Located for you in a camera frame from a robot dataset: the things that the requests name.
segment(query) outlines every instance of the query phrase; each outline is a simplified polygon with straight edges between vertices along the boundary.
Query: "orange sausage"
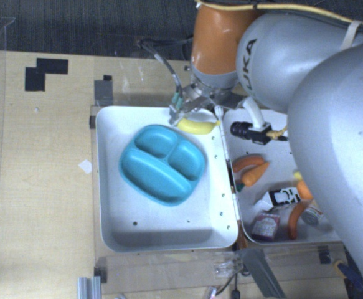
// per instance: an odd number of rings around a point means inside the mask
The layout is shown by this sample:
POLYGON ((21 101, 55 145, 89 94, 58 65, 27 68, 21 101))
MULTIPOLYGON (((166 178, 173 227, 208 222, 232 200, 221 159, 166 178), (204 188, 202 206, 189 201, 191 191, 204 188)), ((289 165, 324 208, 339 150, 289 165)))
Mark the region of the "orange sausage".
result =
POLYGON ((308 201, 301 201, 291 211, 288 219, 288 237, 289 239, 295 240, 298 237, 298 220, 300 215, 309 205, 308 201))
POLYGON ((246 173, 242 175, 241 181, 247 187, 254 185, 261 178, 269 165, 270 163, 266 162, 262 165, 249 169, 246 173))
POLYGON ((313 195, 311 195, 311 192, 309 188, 307 187, 305 181, 298 181, 296 188, 298 190, 299 196, 302 199, 313 199, 313 195))
POLYGON ((248 155, 236 160, 232 164, 232 171, 237 173, 241 169, 250 165, 262 165, 264 164, 264 159, 260 155, 248 155))

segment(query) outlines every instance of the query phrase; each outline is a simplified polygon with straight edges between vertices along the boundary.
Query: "small container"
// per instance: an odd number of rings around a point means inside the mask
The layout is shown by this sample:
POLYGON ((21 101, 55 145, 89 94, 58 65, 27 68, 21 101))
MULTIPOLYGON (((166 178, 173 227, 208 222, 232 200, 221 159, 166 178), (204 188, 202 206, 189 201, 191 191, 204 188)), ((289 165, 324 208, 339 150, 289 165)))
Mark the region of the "small container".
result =
POLYGON ((288 207, 300 200, 298 190, 295 187, 289 187, 266 192, 259 202, 263 210, 271 211, 275 207, 278 209, 288 207))
POLYGON ((194 191, 205 170, 200 149, 163 125, 137 132, 119 160, 122 178, 136 191, 165 206, 177 206, 194 191))
POLYGON ((280 216, 262 212, 257 215, 252 229, 252 237, 267 242, 274 241, 275 234, 280 226, 280 216))
POLYGON ((312 200, 310 205, 302 213, 302 220, 310 226, 318 226, 319 221, 324 217, 323 212, 318 207, 315 200, 312 200))

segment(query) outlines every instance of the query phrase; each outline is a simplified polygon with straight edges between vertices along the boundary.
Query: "black tape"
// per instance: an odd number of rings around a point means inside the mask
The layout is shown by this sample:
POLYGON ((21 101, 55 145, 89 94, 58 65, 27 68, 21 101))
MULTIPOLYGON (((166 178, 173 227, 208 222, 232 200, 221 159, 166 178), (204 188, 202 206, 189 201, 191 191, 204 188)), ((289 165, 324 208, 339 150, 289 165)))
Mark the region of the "black tape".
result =
POLYGON ((95 130, 95 118, 96 118, 96 116, 90 115, 89 124, 90 124, 90 129, 91 130, 95 130))
POLYGON ((108 272, 105 268, 94 267, 94 277, 101 277, 101 283, 108 282, 108 272))
POLYGON ((68 74, 68 60, 37 58, 37 73, 68 74))
POLYGON ((329 253, 328 246, 318 246, 318 257, 321 265, 331 264, 331 254, 329 253))
POLYGON ((35 67, 25 68, 25 91, 45 91, 45 74, 35 67))

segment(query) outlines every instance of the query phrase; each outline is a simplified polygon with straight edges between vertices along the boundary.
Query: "floor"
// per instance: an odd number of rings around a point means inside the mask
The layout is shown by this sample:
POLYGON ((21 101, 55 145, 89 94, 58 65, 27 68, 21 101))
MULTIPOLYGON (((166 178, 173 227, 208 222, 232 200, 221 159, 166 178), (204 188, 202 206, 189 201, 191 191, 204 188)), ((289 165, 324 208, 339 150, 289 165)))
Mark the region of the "floor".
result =
MULTIPOLYGON (((318 7, 363 20, 363 0, 326 0, 318 7)), ((185 39, 196 12, 193 0, 0 0, 0 17, 16 18, 7 49, 28 52, 148 57, 136 47, 138 39, 185 39)), ((159 51, 169 59, 185 57, 180 47, 159 51)))

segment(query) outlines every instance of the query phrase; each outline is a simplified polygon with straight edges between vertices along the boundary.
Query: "yellow cable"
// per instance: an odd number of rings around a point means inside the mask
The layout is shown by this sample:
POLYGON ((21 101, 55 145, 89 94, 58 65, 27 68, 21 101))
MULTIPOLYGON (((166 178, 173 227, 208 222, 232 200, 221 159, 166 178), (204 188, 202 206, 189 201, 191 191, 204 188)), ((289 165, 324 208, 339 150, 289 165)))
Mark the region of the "yellow cable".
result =
POLYGON ((272 138, 273 140, 276 140, 277 138, 279 138, 280 136, 283 135, 283 133, 286 132, 286 130, 288 129, 288 125, 286 125, 282 130, 280 131, 275 131, 275 130, 271 130, 271 131, 268 131, 266 133, 266 135, 270 138, 272 138))
POLYGON ((318 7, 305 6, 302 4, 295 3, 273 3, 273 4, 243 4, 238 6, 223 6, 221 4, 216 3, 207 3, 202 0, 194 0, 198 5, 210 7, 216 10, 222 11, 246 11, 246 10, 295 10, 295 11, 303 11, 309 12, 312 14, 318 14, 320 16, 325 16, 331 19, 339 20, 346 23, 351 23, 353 19, 348 17, 341 16, 340 14, 334 13, 332 11, 324 10, 318 7))

